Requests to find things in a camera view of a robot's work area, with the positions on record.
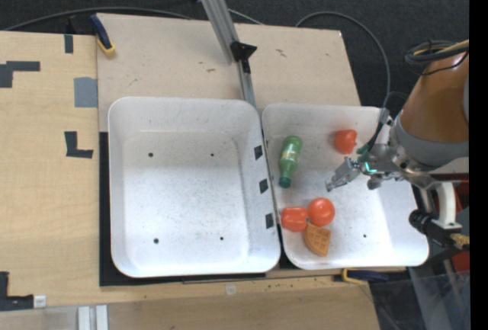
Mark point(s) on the brown toy waffle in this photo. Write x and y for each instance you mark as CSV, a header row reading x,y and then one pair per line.
x,y
317,240

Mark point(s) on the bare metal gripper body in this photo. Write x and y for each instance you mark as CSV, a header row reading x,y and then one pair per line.
x,y
396,164

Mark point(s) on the red toy pepper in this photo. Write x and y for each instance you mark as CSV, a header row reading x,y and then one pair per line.
x,y
294,218

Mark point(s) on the pale wood board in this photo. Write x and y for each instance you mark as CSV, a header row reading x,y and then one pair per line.
x,y
171,58

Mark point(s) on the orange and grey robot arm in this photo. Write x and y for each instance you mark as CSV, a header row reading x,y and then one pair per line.
x,y
434,103

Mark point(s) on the thin black and white rod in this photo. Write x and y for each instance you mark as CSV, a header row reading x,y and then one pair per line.
x,y
248,86

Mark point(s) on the green plastic bottle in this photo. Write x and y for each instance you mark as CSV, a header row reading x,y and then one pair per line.
x,y
289,161

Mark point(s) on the white plastic tray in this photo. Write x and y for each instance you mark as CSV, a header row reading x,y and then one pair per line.
x,y
362,214
187,199

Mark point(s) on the red toy tomato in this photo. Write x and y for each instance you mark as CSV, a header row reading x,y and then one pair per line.
x,y
321,212

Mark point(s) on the black cylinder on white bracket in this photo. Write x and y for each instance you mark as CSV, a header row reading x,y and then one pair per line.
x,y
447,206

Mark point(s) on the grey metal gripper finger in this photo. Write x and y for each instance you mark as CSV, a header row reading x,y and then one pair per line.
x,y
350,173
340,170

